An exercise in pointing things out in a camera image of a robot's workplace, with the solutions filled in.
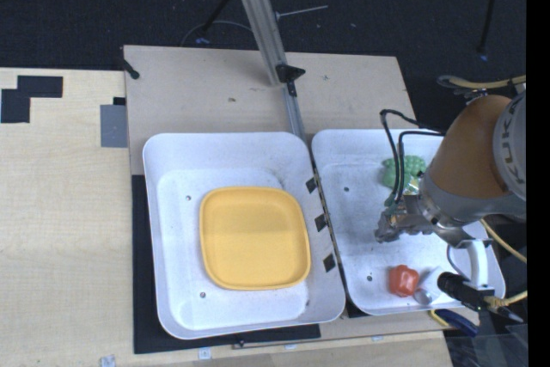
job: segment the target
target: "yellow plate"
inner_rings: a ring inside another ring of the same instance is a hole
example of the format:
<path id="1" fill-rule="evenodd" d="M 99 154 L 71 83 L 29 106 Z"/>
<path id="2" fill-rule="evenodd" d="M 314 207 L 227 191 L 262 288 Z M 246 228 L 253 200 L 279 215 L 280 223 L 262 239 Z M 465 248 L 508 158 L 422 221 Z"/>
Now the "yellow plate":
<path id="1" fill-rule="evenodd" d="M 278 289 L 303 281 L 311 267 L 298 201 L 270 187 L 223 187 L 200 206 L 205 268 L 226 289 Z"/>

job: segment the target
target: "black clamp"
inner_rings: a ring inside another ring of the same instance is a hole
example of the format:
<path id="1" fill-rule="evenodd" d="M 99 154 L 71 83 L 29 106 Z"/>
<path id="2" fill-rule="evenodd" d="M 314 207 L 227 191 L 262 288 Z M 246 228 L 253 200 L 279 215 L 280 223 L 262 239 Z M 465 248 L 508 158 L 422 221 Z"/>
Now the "black clamp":
<path id="1" fill-rule="evenodd" d="M 296 86 L 294 80 L 306 73 L 305 69 L 295 68 L 287 64 L 278 64 L 275 66 L 277 71 L 278 80 L 281 83 L 286 83 L 286 87 L 289 90 L 289 95 L 297 96 Z"/>

